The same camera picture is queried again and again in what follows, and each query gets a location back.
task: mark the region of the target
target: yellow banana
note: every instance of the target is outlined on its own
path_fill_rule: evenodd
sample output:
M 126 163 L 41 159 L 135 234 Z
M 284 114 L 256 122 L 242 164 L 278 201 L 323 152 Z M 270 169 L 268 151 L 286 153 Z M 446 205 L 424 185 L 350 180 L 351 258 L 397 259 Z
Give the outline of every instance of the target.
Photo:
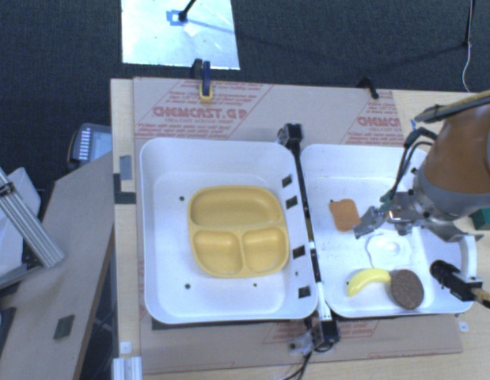
M 379 268 L 369 268 L 359 270 L 348 282 L 348 297 L 359 293 L 367 284 L 379 282 L 390 283 L 390 274 L 388 271 Z

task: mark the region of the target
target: green object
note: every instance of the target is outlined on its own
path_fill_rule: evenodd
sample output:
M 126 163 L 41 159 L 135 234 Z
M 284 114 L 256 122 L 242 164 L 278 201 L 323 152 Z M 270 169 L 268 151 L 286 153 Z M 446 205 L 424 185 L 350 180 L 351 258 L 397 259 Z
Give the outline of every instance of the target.
M 490 230 L 490 208 L 482 208 L 470 217 L 476 230 Z

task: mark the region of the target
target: brown round cookie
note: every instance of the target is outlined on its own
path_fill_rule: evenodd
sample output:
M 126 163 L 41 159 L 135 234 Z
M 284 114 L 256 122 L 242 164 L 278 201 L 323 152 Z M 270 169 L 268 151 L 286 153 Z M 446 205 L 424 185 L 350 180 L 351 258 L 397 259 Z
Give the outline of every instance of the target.
M 390 290 L 394 300 L 403 308 L 413 310 L 424 299 L 424 288 L 417 275 L 406 269 L 391 273 Z

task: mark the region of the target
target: black carpet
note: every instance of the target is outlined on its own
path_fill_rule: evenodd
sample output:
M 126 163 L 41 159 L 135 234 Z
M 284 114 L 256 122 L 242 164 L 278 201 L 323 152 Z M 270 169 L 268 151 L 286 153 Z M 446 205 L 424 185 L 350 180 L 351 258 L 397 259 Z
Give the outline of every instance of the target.
M 241 70 L 222 80 L 464 91 L 469 0 L 231 0 Z M 467 84 L 490 89 L 490 0 L 477 0 Z M 109 80 L 185 78 L 121 63 L 120 0 L 0 0 L 0 164 L 46 188 L 84 122 L 109 124 Z

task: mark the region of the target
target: yellow divided plate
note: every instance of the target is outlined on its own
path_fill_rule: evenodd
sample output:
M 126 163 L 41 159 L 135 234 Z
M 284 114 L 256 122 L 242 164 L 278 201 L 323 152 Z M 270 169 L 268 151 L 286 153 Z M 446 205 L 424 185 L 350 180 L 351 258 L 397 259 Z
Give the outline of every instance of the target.
M 256 186 L 199 190 L 188 205 L 197 264 L 217 277 L 265 276 L 288 261 L 289 237 L 276 197 Z

